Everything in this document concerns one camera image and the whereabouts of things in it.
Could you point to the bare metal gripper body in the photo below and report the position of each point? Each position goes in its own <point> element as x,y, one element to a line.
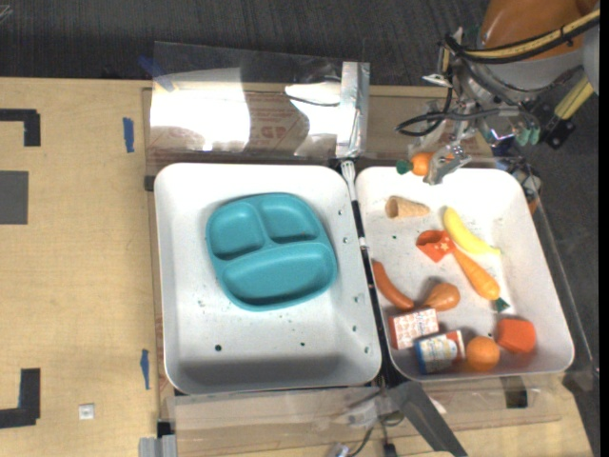
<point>480,107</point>

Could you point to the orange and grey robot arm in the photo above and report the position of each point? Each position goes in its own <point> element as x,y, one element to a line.
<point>528,7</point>

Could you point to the long orange carrot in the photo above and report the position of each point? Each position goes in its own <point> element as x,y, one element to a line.
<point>478,276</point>

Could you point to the thin black and white rod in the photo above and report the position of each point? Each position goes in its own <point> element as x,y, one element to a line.
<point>358,217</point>

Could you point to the orange fruit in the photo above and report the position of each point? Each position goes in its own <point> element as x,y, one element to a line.
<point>482,353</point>

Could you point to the small white square tile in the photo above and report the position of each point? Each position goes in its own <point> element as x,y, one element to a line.
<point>86,411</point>

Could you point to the orange block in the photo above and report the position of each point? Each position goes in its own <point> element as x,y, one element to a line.
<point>516,336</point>

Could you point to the orange sausage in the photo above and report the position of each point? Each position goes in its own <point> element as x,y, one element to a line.
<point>390,286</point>

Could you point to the yellow banana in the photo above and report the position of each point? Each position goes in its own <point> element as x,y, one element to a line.
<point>464,233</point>

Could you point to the white plastic tray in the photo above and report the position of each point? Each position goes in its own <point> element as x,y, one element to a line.
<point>266,345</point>
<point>518,236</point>

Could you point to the small orange carrot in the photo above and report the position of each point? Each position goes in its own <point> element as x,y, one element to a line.
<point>419,164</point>

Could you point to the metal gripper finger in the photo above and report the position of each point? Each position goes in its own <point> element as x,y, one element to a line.
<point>445,165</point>
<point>430,137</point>

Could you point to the teal divided plate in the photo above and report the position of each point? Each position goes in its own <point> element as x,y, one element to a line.
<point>271,255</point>

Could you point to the orange and white carton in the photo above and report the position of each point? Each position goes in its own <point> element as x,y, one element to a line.
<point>411,329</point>

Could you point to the tan ice cream cone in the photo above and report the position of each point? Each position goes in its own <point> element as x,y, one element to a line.
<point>404,207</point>

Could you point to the white and blue can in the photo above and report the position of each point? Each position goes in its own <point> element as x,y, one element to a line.
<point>438,351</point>

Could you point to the brown chicken drumstick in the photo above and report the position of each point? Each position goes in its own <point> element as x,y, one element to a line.
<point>445,297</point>

